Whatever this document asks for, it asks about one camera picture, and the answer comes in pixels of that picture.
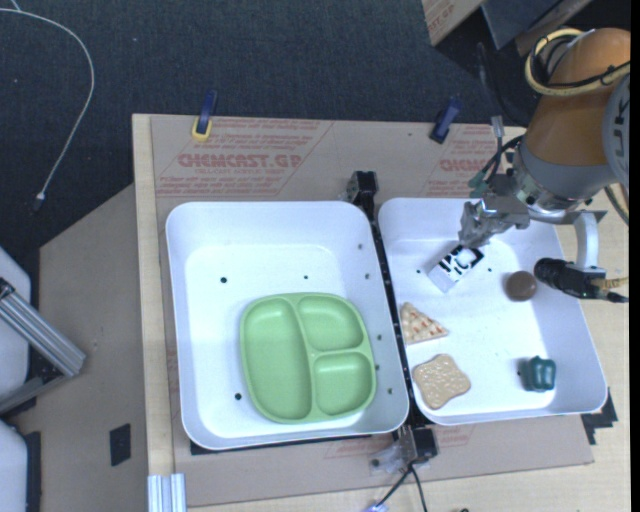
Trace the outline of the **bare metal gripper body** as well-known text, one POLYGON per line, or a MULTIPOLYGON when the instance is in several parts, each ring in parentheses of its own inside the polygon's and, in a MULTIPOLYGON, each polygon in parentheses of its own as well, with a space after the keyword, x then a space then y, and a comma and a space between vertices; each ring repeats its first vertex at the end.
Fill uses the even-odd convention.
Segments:
POLYGON ((541 187, 528 175, 495 175, 479 202, 483 230, 526 229, 532 220, 559 223, 570 203, 541 187))

